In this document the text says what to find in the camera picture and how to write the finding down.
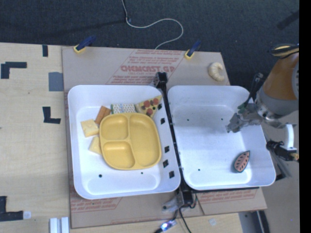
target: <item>wooden tabletop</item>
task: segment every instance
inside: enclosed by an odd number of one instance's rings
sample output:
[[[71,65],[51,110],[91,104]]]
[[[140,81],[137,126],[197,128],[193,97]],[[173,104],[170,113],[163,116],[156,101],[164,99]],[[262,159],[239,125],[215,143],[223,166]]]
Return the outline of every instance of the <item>wooden tabletop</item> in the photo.
[[[49,232],[49,219],[70,217],[64,92],[49,91],[49,73],[62,73],[61,46],[0,43],[0,63],[26,62],[0,79],[0,196],[6,211],[30,219],[0,222],[0,232]],[[44,123],[43,107],[57,123]],[[242,233],[237,213],[186,218],[193,233]],[[70,232],[154,232],[163,221],[71,229]],[[181,219],[170,232],[187,232]]]

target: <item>yellow plate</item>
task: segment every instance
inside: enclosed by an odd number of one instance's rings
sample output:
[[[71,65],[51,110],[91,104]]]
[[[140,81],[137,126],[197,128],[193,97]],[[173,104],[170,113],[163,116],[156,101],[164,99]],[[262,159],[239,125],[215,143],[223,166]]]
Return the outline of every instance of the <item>yellow plate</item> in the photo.
[[[115,169],[149,168],[161,159],[161,143],[154,121],[141,113],[118,113],[102,119],[102,154]]]

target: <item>cardboard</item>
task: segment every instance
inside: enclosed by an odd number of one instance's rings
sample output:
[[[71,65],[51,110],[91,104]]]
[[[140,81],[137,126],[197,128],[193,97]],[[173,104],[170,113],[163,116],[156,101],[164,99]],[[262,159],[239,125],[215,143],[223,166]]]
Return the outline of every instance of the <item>cardboard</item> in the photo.
[[[196,52],[188,60],[185,51],[138,50],[113,48],[86,48],[76,54],[73,47],[62,48],[65,118],[69,160],[71,227],[91,227],[129,222],[170,219],[173,213],[163,212],[163,203],[175,194],[161,193],[102,200],[86,200],[73,187],[70,147],[68,91],[80,84],[140,84],[149,85],[157,72],[166,72],[167,89],[175,85],[229,85],[227,74],[221,82],[213,80],[207,72],[213,62],[224,65],[218,52]],[[198,204],[184,211],[184,216],[204,216],[266,208],[258,189],[212,191],[198,193]]]

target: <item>beige curved toy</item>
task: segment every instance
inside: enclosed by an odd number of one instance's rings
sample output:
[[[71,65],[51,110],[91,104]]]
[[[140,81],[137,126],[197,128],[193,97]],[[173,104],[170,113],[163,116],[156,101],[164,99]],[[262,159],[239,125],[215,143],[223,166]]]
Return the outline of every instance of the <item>beige curved toy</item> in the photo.
[[[224,67],[222,64],[214,62],[208,67],[208,74],[216,81],[223,81],[225,77],[220,74],[220,70],[223,69]]]

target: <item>white tray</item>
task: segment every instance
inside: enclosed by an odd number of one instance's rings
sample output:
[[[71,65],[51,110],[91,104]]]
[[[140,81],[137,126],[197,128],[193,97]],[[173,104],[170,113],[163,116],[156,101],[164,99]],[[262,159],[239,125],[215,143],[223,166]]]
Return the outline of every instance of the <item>white tray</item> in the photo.
[[[81,127],[81,121],[96,118],[102,105],[109,108],[113,103],[139,103],[158,95],[161,93],[154,87],[136,85],[79,85],[69,91],[73,181],[81,197],[124,197],[171,192],[178,188],[180,173],[163,101],[160,102],[162,108],[153,118],[160,137],[162,158],[151,168],[116,170],[109,167],[102,156],[88,150],[92,137],[86,138]]]
[[[195,190],[271,185],[276,177],[261,126],[227,133],[225,126],[249,92],[239,86],[174,86],[168,92],[180,162]],[[250,150],[242,173],[235,158]]]

